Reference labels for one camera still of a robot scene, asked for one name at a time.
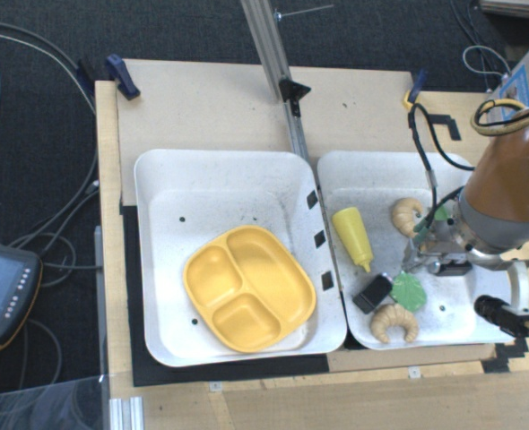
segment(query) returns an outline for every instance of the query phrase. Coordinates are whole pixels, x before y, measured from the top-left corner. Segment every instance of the black floor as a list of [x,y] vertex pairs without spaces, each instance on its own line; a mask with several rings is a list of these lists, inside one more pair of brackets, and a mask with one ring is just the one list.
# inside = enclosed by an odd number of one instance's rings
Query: black floor
[[[495,86],[493,78],[464,67],[462,51],[472,42],[458,26],[450,0],[271,1],[281,13],[334,6],[282,20],[291,65],[411,73],[425,68],[426,90],[484,91]],[[465,13],[471,1],[454,3]],[[477,10],[471,16],[483,44],[500,53],[510,46],[529,47],[529,21],[488,18]],[[239,0],[0,0],[0,22],[42,35],[75,62],[87,59],[101,79],[108,78],[103,65],[112,53],[259,63]],[[41,46],[14,30],[0,33]],[[0,243],[7,245],[69,202],[91,167],[96,142],[93,114],[54,60],[0,39],[0,75]],[[60,222],[48,231],[55,231]],[[93,198],[64,228],[63,237],[74,245],[78,264],[93,263],[93,232],[99,224],[98,201]],[[41,236],[26,248],[39,251],[48,240]],[[65,242],[58,240],[46,259],[62,262],[66,256]],[[47,270],[45,281],[59,277]],[[54,332],[61,344],[59,382],[100,373],[94,271],[75,271],[62,284],[43,288],[31,317]],[[27,344],[25,368],[22,333],[0,352],[0,392],[52,380],[57,361],[52,340],[30,324]]]

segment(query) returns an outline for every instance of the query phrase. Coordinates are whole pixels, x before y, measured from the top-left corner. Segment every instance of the black hole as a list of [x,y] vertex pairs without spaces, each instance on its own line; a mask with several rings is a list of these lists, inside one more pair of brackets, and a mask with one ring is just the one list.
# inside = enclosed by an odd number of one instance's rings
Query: black hole
[[332,288],[333,286],[334,286],[333,274],[330,271],[325,272],[322,275],[322,289],[324,291],[327,291],[329,288]]
[[325,231],[320,231],[318,234],[315,235],[315,244],[317,245],[317,248],[321,246],[324,242],[326,242]]
[[315,191],[311,191],[310,194],[307,196],[308,208],[312,209],[315,205],[317,205],[317,202],[317,193]]

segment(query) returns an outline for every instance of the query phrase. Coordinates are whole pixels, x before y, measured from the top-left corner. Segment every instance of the electronic device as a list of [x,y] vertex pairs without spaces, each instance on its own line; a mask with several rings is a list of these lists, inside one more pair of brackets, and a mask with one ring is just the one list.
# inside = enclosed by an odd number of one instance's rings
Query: electronic device
[[0,350],[23,326],[38,294],[41,269],[35,253],[0,245]]

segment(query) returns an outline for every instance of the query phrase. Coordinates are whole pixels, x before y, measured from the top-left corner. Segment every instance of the white cable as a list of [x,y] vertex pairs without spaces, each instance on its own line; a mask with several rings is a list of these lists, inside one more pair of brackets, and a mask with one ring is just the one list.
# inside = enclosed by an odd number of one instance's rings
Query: white cable
[[485,47],[483,45],[472,45],[470,47],[467,47],[464,52],[462,53],[462,60],[464,61],[464,65],[466,66],[466,68],[474,73],[479,73],[479,74],[482,74],[482,75],[497,75],[499,77],[503,77],[504,76],[504,73],[501,73],[501,72],[490,72],[490,71],[483,71],[483,70],[477,70],[475,68],[473,68],[469,63],[468,63],[468,60],[466,59],[466,56],[468,55],[468,53],[472,50],[472,49],[479,49],[479,50],[485,50],[485,51],[488,51],[489,53],[492,53],[495,57],[497,57],[499,59],[499,61],[506,67],[506,71],[507,71],[507,74],[508,75],[511,75],[512,71],[511,69],[509,68],[509,64],[507,63],[507,60],[504,59],[504,57],[498,52],[496,51],[495,49],[492,49],[491,47]]
[[79,91],[83,95],[83,98],[88,103],[89,108],[91,109],[93,114],[95,114],[95,107],[93,106],[93,104],[91,103],[91,101],[89,100],[87,95],[85,94],[85,91],[83,90],[82,85],[77,81],[77,78],[75,78],[74,74],[69,70],[69,68],[67,68],[67,66],[63,62],[61,62],[57,57],[55,57],[54,55],[52,55],[50,52],[46,51],[45,49],[43,49],[41,47],[38,47],[36,45],[33,45],[31,43],[28,43],[27,41],[23,41],[21,39],[15,39],[13,37],[8,37],[7,35],[2,35],[1,33],[0,33],[0,39],[7,39],[7,40],[10,40],[10,41],[14,41],[15,43],[19,43],[21,45],[25,45],[26,47],[32,47],[36,51],[39,51],[40,53],[51,57],[54,61],[56,61],[59,65],[61,65],[61,67],[65,70],[65,72],[69,75],[69,77],[74,81],[75,86],[77,86],[77,89],[79,89]]

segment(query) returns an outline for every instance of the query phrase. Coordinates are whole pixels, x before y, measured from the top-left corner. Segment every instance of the white tray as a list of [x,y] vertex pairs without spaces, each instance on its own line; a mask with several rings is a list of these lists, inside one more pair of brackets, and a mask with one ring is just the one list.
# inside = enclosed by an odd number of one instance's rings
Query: white tray
[[[462,158],[452,159],[467,164]],[[438,198],[465,184],[470,173],[454,168],[437,153],[428,155],[438,180]],[[511,289],[504,271],[487,271],[474,266],[464,277],[437,277],[426,271],[416,274],[427,293],[428,302],[416,311],[420,334],[413,343],[403,340],[403,329],[388,330],[390,343],[372,336],[369,324],[373,314],[364,314],[352,299],[380,272],[391,277],[401,270],[408,239],[392,225],[391,210],[402,197],[415,197],[427,207],[431,194],[424,167],[417,153],[333,151],[317,166],[326,214],[329,218],[336,267],[343,288],[344,305],[353,337],[367,348],[391,349],[445,344],[508,342],[512,340],[473,310],[480,295],[510,300]],[[369,236],[374,254],[371,273],[355,266],[332,226],[332,215],[356,206]],[[384,303],[393,303],[388,297]]]
[[[143,271],[145,341],[167,366],[327,353],[346,336],[346,318],[310,166],[287,152],[150,150],[135,163]],[[225,347],[203,322],[183,285],[183,268],[202,245],[235,227],[269,229],[291,251],[317,293],[312,316],[255,354]],[[323,289],[323,274],[334,285]]]

